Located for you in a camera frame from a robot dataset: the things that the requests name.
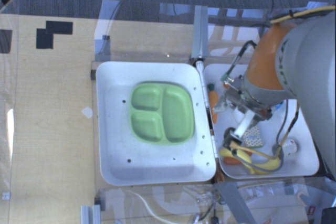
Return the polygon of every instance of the table surface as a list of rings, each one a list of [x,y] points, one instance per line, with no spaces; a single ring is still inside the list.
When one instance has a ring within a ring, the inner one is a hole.
[[[47,20],[73,22],[73,33],[55,34],[53,49],[36,49],[36,29],[45,28]],[[79,223],[80,207],[94,203],[95,132],[92,118],[82,110],[94,109],[90,71],[97,23],[18,17],[19,28],[13,29],[19,50],[9,223]],[[114,21],[109,35],[111,48],[120,55],[159,50],[183,58],[191,51],[193,26]],[[215,49],[223,45],[222,35],[221,27],[213,31]],[[7,223],[7,211],[8,204],[0,203],[0,223]]]

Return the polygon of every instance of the yellow banana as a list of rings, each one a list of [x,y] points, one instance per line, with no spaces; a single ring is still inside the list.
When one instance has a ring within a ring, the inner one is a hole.
[[[228,150],[227,148],[222,148],[218,153],[222,157],[233,157],[233,158],[235,157],[232,155],[231,151]],[[248,163],[252,163],[250,156],[242,150],[237,150],[237,156]],[[274,170],[278,168],[279,163],[280,163],[280,159],[279,157],[277,157],[276,159],[270,159],[265,163],[253,164],[253,165],[259,168],[262,168],[262,169],[266,169],[266,170]],[[264,171],[252,168],[249,165],[244,164],[244,163],[243,165],[245,165],[249,169],[249,172],[251,174],[266,175],[270,173],[270,172],[264,172]]]
[[[231,157],[231,158],[235,158],[234,155],[232,155],[231,151],[228,150],[227,148],[222,148],[219,152],[219,155],[222,156],[222,157]],[[251,163],[251,157],[245,152],[245,151],[242,151],[242,150],[237,150],[237,156],[241,159],[243,159],[244,161],[248,162],[248,163]],[[255,171],[253,170],[253,168],[245,163],[243,163],[243,165],[245,165],[248,170],[250,171],[251,174],[255,174]]]

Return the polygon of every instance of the green plate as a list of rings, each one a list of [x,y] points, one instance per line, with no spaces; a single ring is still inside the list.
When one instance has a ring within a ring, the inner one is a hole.
[[[142,83],[131,95],[130,125],[143,142],[181,144],[194,133],[194,112],[190,95],[168,83]]]

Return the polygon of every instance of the white sticker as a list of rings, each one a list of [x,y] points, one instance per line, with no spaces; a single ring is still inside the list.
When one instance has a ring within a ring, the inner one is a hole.
[[[82,110],[82,113],[87,117],[88,119],[92,118],[93,116],[93,110],[89,108],[88,106]]]
[[[11,193],[2,193],[2,200],[9,200],[11,198]]]

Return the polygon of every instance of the white plastic tray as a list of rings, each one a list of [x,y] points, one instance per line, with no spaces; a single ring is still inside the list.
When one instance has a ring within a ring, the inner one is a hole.
[[[204,78],[206,84],[215,84],[215,91],[218,95],[222,93],[224,87],[220,83],[221,76],[228,70],[230,65],[212,64],[205,68]],[[232,71],[231,77],[235,78],[240,74],[244,74],[247,65],[237,65]],[[296,100],[289,100],[289,112],[287,122],[280,135],[282,137],[287,130],[292,118],[294,117],[296,109]],[[285,105],[283,104],[278,110],[273,110],[273,116],[268,121],[263,121],[258,124],[261,138],[264,146],[258,150],[266,154],[272,153],[272,146],[275,143],[275,137],[280,129],[282,121],[285,116]],[[228,127],[236,128],[238,121],[236,120],[233,110],[228,109],[218,114],[217,123],[214,124],[215,140],[218,150],[222,147],[223,134]],[[290,156],[285,157],[283,167],[274,173],[267,175],[251,175],[247,168],[243,165],[225,165],[223,159],[220,160],[222,170],[230,177],[235,179],[252,179],[252,178],[275,178],[275,177],[295,177],[295,176],[309,176],[315,174],[319,169],[319,159],[316,154],[316,149],[308,130],[307,124],[300,111],[299,118],[294,127],[289,133],[289,138],[294,139],[298,144],[298,151]],[[255,163],[265,162],[266,159],[253,154],[252,161]]]
[[[197,70],[181,63],[105,62],[96,73],[100,168],[112,185],[202,182],[213,177],[216,163]],[[194,134],[181,145],[139,141],[129,125],[129,101],[139,83],[182,86],[191,96]]]

